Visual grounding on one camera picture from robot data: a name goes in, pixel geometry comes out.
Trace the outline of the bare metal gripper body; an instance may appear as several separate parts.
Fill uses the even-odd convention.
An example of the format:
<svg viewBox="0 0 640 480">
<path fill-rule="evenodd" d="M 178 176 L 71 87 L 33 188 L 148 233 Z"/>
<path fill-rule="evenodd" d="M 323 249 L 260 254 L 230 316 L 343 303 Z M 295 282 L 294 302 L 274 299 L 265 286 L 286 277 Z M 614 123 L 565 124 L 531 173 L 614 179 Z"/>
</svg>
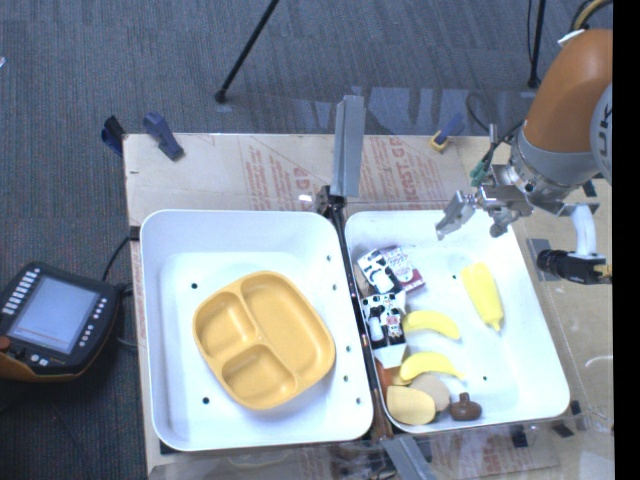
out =
<svg viewBox="0 0 640 480">
<path fill-rule="evenodd" d="M 536 171 L 519 172 L 510 164 L 483 163 L 473 170 L 475 202 L 491 216 L 525 217 L 535 208 L 553 214 L 561 211 L 574 185 L 553 183 Z"/>
</svg>

